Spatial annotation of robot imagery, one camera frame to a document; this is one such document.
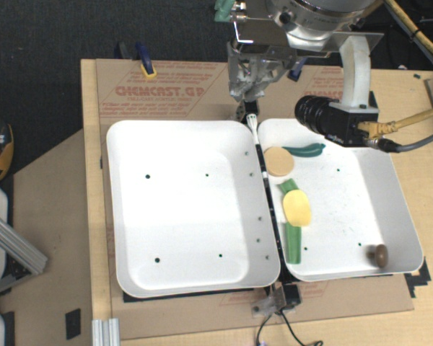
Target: empty white tray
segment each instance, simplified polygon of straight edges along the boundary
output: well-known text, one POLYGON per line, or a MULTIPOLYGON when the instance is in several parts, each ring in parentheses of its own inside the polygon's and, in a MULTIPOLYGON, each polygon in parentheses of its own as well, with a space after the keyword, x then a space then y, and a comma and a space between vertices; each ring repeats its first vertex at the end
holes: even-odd
POLYGON ((265 120, 258 135, 264 151, 272 146, 325 144, 319 156, 293 156, 289 175, 268 177, 283 248, 286 218, 279 185, 292 178, 310 201, 312 220, 302 228, 302 259, 298 265, 287 264, 291 274, 315 281, 420 268, 419 238, 389 154, 344 148, 295 119, 265 120), (367 256, 378 244, 388 248, 388 265, 381 269, 367 256))
POLYGON ((279 255, 253 138, 234 121, 123 120, 107 136, 118 282, 137 298, 263 287, 279 255))

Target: gray floor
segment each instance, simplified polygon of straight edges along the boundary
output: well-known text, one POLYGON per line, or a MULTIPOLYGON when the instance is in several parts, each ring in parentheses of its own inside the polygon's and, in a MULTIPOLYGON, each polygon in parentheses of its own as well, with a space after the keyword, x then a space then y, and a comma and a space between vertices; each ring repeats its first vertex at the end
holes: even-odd
MULTIPOLYGON (((232 29, 214 22, 214 2, 0 0, 0 118, 14 129, 11 173, 82 127, 80 59, 113 58, 118 41, 131 52, 142 41, 156 60, 225 62, 232 29)), ((433 0, 398 2, 433 40, 433 0)), ((433 70, 385 8, 363 30, 387 34, 372 53, 374 68, 433 70)))

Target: tan disc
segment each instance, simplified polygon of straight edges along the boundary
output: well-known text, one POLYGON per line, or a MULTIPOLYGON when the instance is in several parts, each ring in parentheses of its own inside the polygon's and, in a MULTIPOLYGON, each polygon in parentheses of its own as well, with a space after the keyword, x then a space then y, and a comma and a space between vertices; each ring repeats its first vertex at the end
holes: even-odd
POLYGON ((266 170, 275 177, 288 175, 294 168, 294 158, 282 147, 270 147, 264 153, 266 170))

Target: wooden table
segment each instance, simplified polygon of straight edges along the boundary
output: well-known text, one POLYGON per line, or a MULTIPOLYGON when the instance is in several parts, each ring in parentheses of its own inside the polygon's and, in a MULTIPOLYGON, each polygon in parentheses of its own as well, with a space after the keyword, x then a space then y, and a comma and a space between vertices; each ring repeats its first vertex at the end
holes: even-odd
MULTIPOLYGON (((102 150, 96 61, 82 60, 81 70, 92 318, 106 320, 112 317, 113 312, 110 301, 104 187, 100 169, 102 150)), ((373 70, 371 88, 378 98, 381 111, 379 121, 400 120, 429 109, 431 102, 424 84, 425 79, 433 79, 433 72, 373 70)), ((407 144, 431 134, 433 119, 404 128, 391 138, 407 144)), ((410 153, 393 155, 393 163, 419 233, 431 281, 427 286, 416 288, 414 311, 294 324, 294 330, 303 342, 323 340, 325 345, 433 345, 433 142, 410 153)), ((256 329, 251 327, 129 340, 123 341, 122 345, 248 346, 254 345, 255 332, 256 329)), ((270 346, 295 345, 284 325, 266 327, 262 338, 270 346)))

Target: cardboard sheet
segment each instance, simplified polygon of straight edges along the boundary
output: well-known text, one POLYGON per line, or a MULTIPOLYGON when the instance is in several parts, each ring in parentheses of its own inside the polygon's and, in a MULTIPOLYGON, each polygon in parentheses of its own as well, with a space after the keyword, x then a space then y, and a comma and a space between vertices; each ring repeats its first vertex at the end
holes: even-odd
MULTIPOLYGON (((122 340, 257 326, 251 303, 263 289, 235 293, 125 302, 115 275, 113 214, 105 136, 122 119, 230 119, 236 101, 229 96, 225 63, 154 62, 155 79, 141 76, 140 63, 96 60, 105 209, 113 316, 120 319, 122 340)), ((297 100, 306 94, 340 98, 339 67, 305 66, 298 82, 287 77, 269 86, 259 100, 259 121, 293 117, 297 100)), ((403 275, 299 283, 302 304, 288 314, 291 321, 390 313, 413 309, 403 275)))

